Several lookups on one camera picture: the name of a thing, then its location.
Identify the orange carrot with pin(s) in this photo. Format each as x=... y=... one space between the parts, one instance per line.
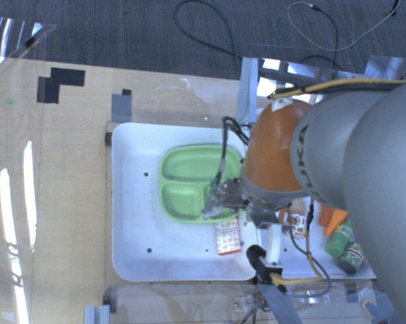
x=336 y=221

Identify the black cylinder on white bracket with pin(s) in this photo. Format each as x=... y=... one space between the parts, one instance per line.
x=269 y=268

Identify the orange and white carton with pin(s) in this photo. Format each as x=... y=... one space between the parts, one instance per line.
x=298 y=226

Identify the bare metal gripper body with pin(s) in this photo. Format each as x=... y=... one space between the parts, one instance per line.
x=234 y=194

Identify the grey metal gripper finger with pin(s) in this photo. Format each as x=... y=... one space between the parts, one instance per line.
x=214 y=200
x=216 y=213

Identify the orange and white packet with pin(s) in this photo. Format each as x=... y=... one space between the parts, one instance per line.
x=228 y=238

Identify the white plastic tray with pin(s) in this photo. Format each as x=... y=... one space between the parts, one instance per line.
x=136 y=222

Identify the green divided plate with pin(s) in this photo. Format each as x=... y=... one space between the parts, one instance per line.
x=189 y=164

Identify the green bottle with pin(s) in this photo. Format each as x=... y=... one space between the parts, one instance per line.
x=339 y=241

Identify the green printed can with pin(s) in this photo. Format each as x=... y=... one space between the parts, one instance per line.
x=352 y=258

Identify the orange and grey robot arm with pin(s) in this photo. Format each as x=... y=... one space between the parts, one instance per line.
x=357 y=158

